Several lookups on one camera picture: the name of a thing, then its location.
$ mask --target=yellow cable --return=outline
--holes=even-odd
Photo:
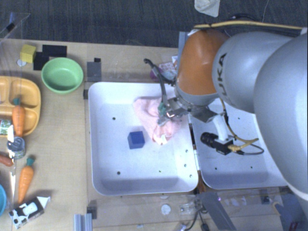
[[[288,26],[288,25],[264,23],[264,22],[256,22],[256,21],[225,21],[225,22],[218,22],[218,23],[213,23],[213,24],[200,24],[200,25],[195,25],[194,29],[207,29],[207,28],[216,28],[216,27],[222,27],[222,26],[235,26],[235,25],[268,26],[268,27],[279,27],[279,28],[286,28],[286,29],[293,29],[293,30],[303,29],[300,26]]]
[[[224,101],[223,101],[221,98],[220,98],[220,101],[221,101],[222,108],[223,108],[224,112],[226,112],[226,105],[225,105]],[[259,140],[259,138],[255,138],[255,139],[253,139],[253,140],[244,140],[244,139],[238,137],[238,136],[233,132],[233,130],[232,130],[232,128],[230,127],[229,124],[226,123],[226,125],[227,125],[229,131],[231,132],[231,134],[233,135],[233,137],[234,137],[235,139],[240,140],[240,141],[242,141],[242,142],[245,143],[245,144],[243,144],[243,145],[235,145],[235,144],[229,145],[229,146],[228,146],[228,149],[230,149],[230,150],[233,151],[233,152],[240,151],[240,150],[242,150],[243,148],[245,148],[246,146],[251,145],[252,143],[254,143],[254,142],[256,142],[256,141]]]

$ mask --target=blue bowl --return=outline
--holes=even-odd
[[[6,206],[6,193],[3,187],[0,185],[0,216],[3,214]]]

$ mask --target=yellow block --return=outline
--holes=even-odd
[[[20,52],[20,60],[27,63],[33,63],[36,47],[24,44]]]

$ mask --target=wooden table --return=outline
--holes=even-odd
[[[87,62],[94,58],[102,60],[102,77],[105,81],[150,82],[149,58],[153,63],[170,62],[177,55],[177,49],[125,45],[99,45],[49,41],[11,40],[6,41],[5,58],[9,68],[14,68],[18,51],[23,44],[30,44],[42,50],[43,44],[66,45],[67,57],[77,61],[83,68],[86,80]],[[26,156],[16,163],[16,188],[21,168],[26,158],[33,155],[35,175],[26,195],[26,201],[35,196],[50,196],[45,213],[22,227],[23,231],[70,231],[74,226],[74,214],[86,214],[87,207],[95,203],[99,207],[98,220],[93,221],[95,231],[129,230],[174,230],[179,220],[192,220],[193,214],[181,215],[179,206],[192,200],[191,195],[173,196],[131,196],[102,197],[91,184],[89,124],[87,100],[84,100],[82,84],[76,91],[59,95],[43,84],[41,71],[34,71],[32,64],[23,67],[22,75],[34,81],[41,91],[41,113],[37,128],[25,137]],[[0,151],[6,152],[6,140],[0,140]],[[166,216],[161,213],[162,204],[169,204],[173,212]],[[0,217],[0,230],[15,230],[11,226],[7,211]],[[233,215],[237,226],[260,230],[281,230],[280,219],[273,210],[262,209],[260,218],[247,218],[245,208]],[[217,230],[210,216],[205,215],[211,230]],[[200,221],[191,230],[200,230]]]

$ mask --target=pink cloth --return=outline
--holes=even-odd
[[[165,144],[180,129],[180,121],[167,121],[163,126],[159,126],[158,106],[161,99],[137,99],[134,104],[134,110],[141,121],[143,127],[150,138],[158,144]]]

